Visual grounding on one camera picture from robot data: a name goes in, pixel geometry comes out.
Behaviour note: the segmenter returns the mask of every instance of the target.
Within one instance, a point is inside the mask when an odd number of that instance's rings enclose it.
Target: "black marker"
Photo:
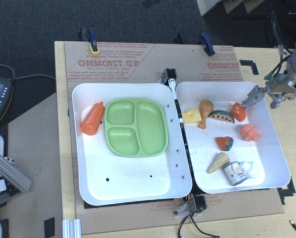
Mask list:
[[[292,225],[292,227],[296,230],[296,224],[292,220],[289,220],[289,222]]]

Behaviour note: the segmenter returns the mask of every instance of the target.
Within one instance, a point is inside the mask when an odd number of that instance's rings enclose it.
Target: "gray carpet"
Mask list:
[[[214,45],[273,47],[268,16],[279,16],[284,44],[296,41],[296,0],[267,0],[248,14],[240,5],[231,14],[222,3],[202,17],[196,0],[0,0],[0,63],[16,76],[55,75],[54,42],[78,40],[81,27],[93,27],[98,41],[173,43],[181,34],[197,44],[207,32]],[[1,77],[9,77],[0,68]],[[48,78],[15,82],[10,108],[0,125],[9,123],[56,90]]]

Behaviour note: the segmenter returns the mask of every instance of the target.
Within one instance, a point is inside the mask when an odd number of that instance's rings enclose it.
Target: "orange bottle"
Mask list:
[[[81,123],[81,131],[87,135],[95,135],[103,117],[104,110],[103,102],[96,103]]]

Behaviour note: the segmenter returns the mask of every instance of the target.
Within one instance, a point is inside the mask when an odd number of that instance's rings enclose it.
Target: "green plate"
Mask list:
[[[168,130],[162,107],[151,100],[127,98],[105,108],[105,135],[109,148],[126,157],[149,157],[164,152]]]

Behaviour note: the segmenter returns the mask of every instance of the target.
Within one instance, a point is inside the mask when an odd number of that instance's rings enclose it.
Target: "white tray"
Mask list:
[[[208,99],[214,110],[229,112],[235,102],[242,103],[254,87],[249,82],[182,82],[176,93],[181,111],[195,108]],[[94,136],[81,132],[79,125],[95,103],[104,106],[119,98],[145,98],[161,105],[168,129],[168,147],[154,157],[129,158],[114,154],[105,138],[105,124]],[[72,94],[76,132],[79,189],[85,202],[110,205],[146,200],[184,197],[190,193],[192,179],[173,95],[167,86],[151,84],[88,83],[77,86]],[[265,100],[246,109],[244,121],[235,123],[207,119],[207,128],[185,124],[185,132],[197,186],[206,193],[284,187],[290,172],[275,132]],[[258,127],[257,141],[244,141],[241,125]],[[234,144],[231,161],[254,161],[260,175],[233,186],[222,169],[212,174],[207,168],[220,151],[218,136],[231,136]]]
[[[164,110],[168,147],[158,156],[129,158],[114,154],[105,138],[105,124],[94,136],[79,125],[95,103],[119,98],[145,98]],[[192,179],[171,90],[157,83],[78,85],[72,94],[76,132],[79,190],[85,202],[108,205],[184,197]]]
[[[181,111],[196,108],[202,100],[210,100],[214,110],[229,112],[235,102],[242,103],[255,85],[250,82],[182,82],[176,88]],[[257,141],[244,141],[239,128],[246,123],[258,127]],[[263,99],[246,109],[246,119],[235,123],[207,118],[206,129],[198,124],[185,124],[185,132],[198,187],[206,193],[263,189],[286,186],[290,171],[280,146],[268,108]],[[215,156],[222,150],[215,138],[230,136],[234,139],[231,150],[225,151],[230,160],[254,161],[260,169],[257,178],[247,179],[233,186],[223,169],[207,173]]]

